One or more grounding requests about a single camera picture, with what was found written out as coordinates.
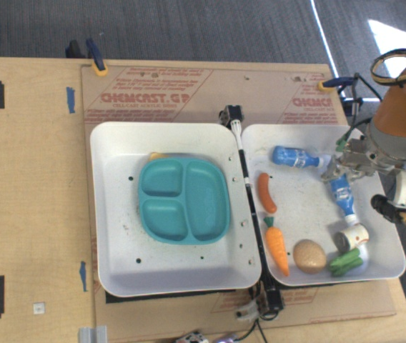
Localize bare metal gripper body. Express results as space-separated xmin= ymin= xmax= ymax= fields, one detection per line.
xmin=340 ymin=137 xmax=406 ymax=179

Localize blue plastic bottle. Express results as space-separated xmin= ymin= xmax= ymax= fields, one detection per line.
xmin=271 ymin=145 xmax=330 ymax=169
xmin=329 ymin=173 xmax=360 ymax=227

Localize white plastic tray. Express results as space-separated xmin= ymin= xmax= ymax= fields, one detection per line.
xmin=240 ymin=123 xmax=406 ymax=287
xmin=89 ymin=121 xmax=263 ymax=298

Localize small white can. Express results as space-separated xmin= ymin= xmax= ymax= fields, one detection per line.
xmin=332 ymin=222 xmax=370 ymax=254

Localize orange sausage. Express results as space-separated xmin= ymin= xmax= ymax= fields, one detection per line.
xmin=257 ymin=171 xmax=279 ymax=215

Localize thin black and white rod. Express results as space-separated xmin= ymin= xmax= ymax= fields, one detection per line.
xmin=229 ymin=119 xmax=272 ymax=286

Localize green beans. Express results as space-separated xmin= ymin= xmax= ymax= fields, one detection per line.
xmin=327 ymin=247 xmax=365 ymax=278

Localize brown potato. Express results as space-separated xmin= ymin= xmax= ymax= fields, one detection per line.
xmin=292 ymin=239 xmax=328 ymax=275

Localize orange carrot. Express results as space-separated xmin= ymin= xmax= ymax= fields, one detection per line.
xmin=262 ymin=216 xmax=291 ymax=278

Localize green divided plate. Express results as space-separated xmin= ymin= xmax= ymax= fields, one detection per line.
xmin=137 ymin=156 xmax=232 ymax=247

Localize brown cardboard board, red print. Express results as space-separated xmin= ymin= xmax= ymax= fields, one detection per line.
xmin=80 ymin=59 xmax=399 ymax=336

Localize black cylinder on white bracket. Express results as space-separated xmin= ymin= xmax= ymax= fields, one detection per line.
xmin=370 ymin=169 xmax=406 ymax=229

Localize black block with thin wires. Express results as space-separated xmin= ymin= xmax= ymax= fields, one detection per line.
xmin=259 ymin=283 xmax=286 ymax=317
xmin=218 ymin=104 xmax=244 ymax=126

